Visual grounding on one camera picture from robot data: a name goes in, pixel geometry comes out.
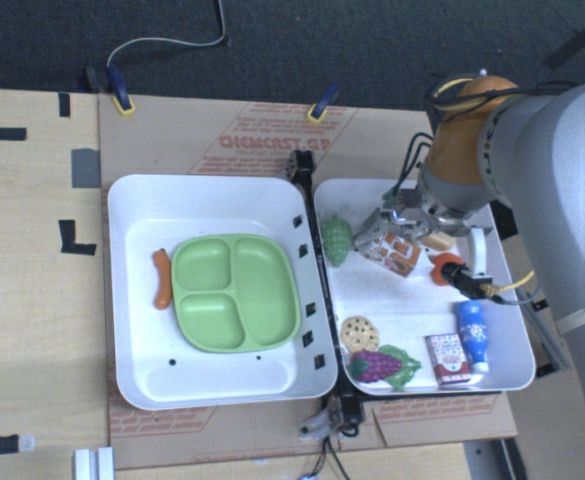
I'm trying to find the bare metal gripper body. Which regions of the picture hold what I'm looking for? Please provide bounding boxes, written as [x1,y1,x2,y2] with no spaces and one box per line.
[378,187,494,243]

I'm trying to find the white and orange carton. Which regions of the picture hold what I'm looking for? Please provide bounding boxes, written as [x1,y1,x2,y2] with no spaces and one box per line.
[361,233,423,279]

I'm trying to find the blue and white bottle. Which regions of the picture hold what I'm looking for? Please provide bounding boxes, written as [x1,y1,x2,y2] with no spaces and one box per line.
[455,299,492,374]

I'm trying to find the beige bread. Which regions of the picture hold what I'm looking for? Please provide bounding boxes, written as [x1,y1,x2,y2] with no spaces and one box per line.
[421,231,457,252]

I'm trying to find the orange sausage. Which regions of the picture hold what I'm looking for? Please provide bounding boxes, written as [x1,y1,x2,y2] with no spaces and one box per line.
[151,248,175,311]

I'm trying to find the thin black rod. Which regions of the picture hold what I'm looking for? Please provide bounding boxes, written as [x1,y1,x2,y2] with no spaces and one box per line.
[299,167,353,402]

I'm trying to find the white plastic tray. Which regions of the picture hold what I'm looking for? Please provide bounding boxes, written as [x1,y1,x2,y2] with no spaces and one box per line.
[313,177,537,397]
[106,173,340,411]

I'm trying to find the red and white carton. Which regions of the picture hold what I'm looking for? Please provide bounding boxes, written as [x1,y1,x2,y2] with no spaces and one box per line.
[424,333,474,388]

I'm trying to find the brown cardboard board red print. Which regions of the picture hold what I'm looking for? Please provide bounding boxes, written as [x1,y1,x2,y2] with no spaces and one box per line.
[97,92,519,470]

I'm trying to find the orange and red round fruit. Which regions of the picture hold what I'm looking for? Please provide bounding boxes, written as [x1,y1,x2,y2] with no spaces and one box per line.
[430,252,466,287]

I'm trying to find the purple grapes with green leaf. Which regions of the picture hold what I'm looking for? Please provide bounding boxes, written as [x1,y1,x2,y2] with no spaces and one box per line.
[347,344,423,392]

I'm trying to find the beige biscuit with dots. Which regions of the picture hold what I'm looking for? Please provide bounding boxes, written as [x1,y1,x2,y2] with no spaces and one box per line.
[340,315,380,354]

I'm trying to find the green divided plate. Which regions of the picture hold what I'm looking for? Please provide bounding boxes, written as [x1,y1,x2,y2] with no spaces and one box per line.
[170,233,302,354]

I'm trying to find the black cylinder on white bracket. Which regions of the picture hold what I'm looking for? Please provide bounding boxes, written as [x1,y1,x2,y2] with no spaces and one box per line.
[441,226,496,302]

